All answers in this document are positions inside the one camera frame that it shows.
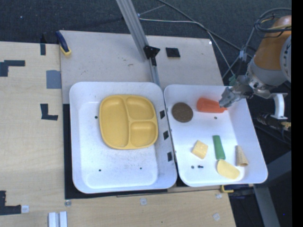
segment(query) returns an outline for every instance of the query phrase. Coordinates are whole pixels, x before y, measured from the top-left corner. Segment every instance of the round cookie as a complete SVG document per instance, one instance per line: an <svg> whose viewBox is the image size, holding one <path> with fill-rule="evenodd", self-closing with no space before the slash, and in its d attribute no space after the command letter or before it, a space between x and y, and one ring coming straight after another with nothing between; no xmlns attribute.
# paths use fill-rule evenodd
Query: round cookie
<svg viewBox="0 0 303 227"><path fill-rule="evenodd" d="M175 120L179 122L188 122L194 116L193 110L186 103L176 103L173 105L171 113Z"/></svg>

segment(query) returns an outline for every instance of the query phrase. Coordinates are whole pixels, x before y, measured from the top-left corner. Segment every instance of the yellow cheese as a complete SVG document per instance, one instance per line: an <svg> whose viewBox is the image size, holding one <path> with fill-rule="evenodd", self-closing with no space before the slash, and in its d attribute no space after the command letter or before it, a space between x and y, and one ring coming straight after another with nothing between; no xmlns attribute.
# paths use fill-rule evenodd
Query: yellow cheese
<svg viewBox="0 0 303 227"><path fill-rule="evenodd" d="M197 157L199 157L201 159L204 159L206 156L206 153L207 153L207 149L208 149L208 145L197 140L191 153L193 153L194 155L196 155Z"/></svg>
<svg viewBox="0 0 303 227"><path fill-rule="evenodd" d="M220 175L233 180L240 175L240 171L236 167L222 159L218 161L217 171Z"/></svg>

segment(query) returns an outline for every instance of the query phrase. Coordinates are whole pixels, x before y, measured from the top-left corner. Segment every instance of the white plastic tray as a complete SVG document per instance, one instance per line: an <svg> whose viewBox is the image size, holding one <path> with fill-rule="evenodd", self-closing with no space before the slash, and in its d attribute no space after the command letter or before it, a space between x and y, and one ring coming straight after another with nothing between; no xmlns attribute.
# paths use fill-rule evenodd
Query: white plastic tray
<svg viewBox="0 0 303 227"><path fill-rule="evenodd" d="M99 127L99 105L110 95L146 97L155 108L159 136L147 148L108 147ZM72 179L83 193L170 188L177 179L163 92L150 82L78 82L70 89Z"/></svg>
<svg viewBox="0 0 303 227"><path fill-rule="evenodd" d="M178 172L188 186L210 186L224 184L261 183L267 178L267 167L255 133L246 100L234 103L224 113L202 113L196 103L200 97L219 101L224 86L169 85L164 90ZM194 116L187 123L178 122L171 114L175 103L188 104ZM238 167L240 175L230 180L216 171L213 135L219 135L226 155L226 161L236 166L235 147L240 145L249 165ZM191 153L197 140L208 145L204 159Z"/></svg>

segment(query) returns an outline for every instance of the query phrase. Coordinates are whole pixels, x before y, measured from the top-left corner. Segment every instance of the green celery stick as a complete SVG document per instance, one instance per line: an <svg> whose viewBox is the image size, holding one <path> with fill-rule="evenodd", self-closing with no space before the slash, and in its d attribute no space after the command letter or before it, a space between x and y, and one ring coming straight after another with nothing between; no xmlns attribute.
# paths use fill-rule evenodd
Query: green celery stick
<svg viewBox="0 0 303 227"><path fill-rule="evenodd" d="M216 154L216 159L223 159L225 160L225 153L223 150L223 146L221 143L221 139L219 135L213 135L213 141L214 141L214 151Z"/></svg>

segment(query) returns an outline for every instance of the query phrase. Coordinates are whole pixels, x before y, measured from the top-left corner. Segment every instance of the yellow divided plate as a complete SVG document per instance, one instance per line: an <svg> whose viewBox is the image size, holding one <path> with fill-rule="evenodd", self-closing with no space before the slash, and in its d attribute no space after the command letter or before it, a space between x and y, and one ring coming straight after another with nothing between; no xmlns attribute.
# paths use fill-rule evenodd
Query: yellow divided plate
<svg viewBox="0 0 303 227"><path fill-rule="evenodd" d="M100 104L99 123L102 139L111 148L145 148L158 138L154 106L142 96L106 97Z"/></svg>

